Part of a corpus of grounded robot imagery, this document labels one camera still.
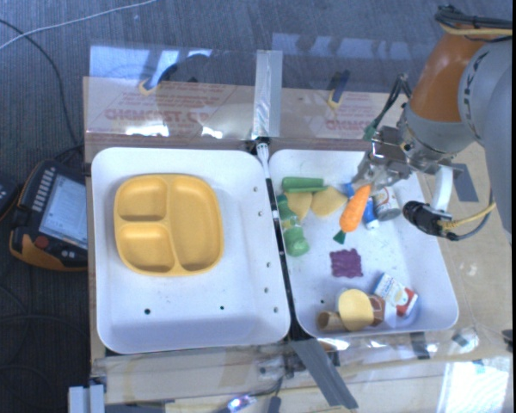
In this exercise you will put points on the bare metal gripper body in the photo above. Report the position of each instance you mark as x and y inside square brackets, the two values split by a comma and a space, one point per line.
[393, 153]

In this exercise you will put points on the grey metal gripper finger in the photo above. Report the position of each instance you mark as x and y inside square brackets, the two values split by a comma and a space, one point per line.
[363, 171]
[386, 181]

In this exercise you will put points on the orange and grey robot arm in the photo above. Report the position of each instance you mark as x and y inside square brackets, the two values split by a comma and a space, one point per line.
[456, 97]

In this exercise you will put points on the small white can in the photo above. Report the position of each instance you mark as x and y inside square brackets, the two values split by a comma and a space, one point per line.
[387, 205]

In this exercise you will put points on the orange toy carrot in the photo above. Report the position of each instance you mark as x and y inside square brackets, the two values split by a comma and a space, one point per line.
[354, 211]

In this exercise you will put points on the yellow toy wedge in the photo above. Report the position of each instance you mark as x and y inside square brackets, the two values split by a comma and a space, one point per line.
[327, 201]
[300, 205]

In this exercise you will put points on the green toy cucumber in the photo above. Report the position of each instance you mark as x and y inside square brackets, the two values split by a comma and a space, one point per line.
[303, 183]

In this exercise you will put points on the white plastic tray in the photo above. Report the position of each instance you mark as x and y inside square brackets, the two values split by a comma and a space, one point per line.
[395, 256]
[189, 312]

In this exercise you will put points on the purple toy grapes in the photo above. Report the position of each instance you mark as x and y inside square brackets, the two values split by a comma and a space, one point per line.
[346, 263]

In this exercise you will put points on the green clear plastic bottle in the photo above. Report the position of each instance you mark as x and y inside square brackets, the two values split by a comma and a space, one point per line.
[293, 230]

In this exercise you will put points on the white red blue carton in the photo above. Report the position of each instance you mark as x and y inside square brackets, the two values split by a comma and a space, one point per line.
[395, 295]

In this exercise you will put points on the brown cardboard board red print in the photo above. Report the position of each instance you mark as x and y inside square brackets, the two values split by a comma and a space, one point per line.
[464, 282]

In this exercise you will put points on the brown block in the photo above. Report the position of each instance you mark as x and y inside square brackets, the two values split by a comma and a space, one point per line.
[378, 310]

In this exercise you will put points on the yellow round biscuit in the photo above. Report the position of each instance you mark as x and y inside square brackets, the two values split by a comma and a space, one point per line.
[356, 310]

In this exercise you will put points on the brown toy cone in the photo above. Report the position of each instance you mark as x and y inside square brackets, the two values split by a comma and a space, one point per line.
[329, 322]

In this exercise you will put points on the yellow divided plate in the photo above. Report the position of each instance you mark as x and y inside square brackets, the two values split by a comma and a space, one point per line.
[193, 222]

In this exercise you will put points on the black cylinder on white bracket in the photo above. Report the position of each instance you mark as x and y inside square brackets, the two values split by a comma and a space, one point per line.
[425, 217]

